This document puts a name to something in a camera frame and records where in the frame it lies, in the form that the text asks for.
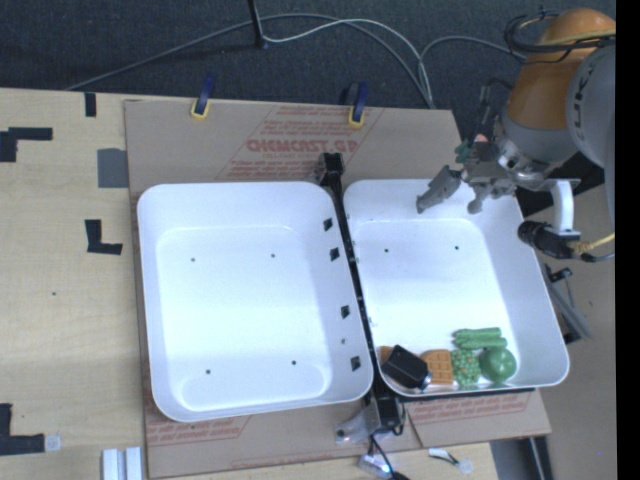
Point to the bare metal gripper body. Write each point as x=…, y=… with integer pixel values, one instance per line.
x=495, y=169

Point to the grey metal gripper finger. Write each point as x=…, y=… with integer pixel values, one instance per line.
x=435, y=190
x=477, y=202

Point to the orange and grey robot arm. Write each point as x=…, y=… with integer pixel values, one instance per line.
x=550, y=93

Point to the white plastic tray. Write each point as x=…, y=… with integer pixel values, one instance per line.
x=430, y=278
x=240, y=298

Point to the thin black rod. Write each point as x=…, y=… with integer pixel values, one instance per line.
x=356, y=278

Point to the green pea pods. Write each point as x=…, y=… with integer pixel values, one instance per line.
x=479, y=338

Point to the green bell pepper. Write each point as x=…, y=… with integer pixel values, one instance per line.
x=497, y=364

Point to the brown cardboard board red print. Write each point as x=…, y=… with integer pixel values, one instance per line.
x=280, y=138

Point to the green peas cluster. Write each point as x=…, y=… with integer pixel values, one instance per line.
x=465, y=367

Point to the orange waffle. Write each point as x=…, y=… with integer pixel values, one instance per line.
x=438, y=366

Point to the black box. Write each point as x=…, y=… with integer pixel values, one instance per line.
x=406, y=368

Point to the black cylinder on white bracket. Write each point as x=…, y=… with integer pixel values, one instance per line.
x=555, y=228

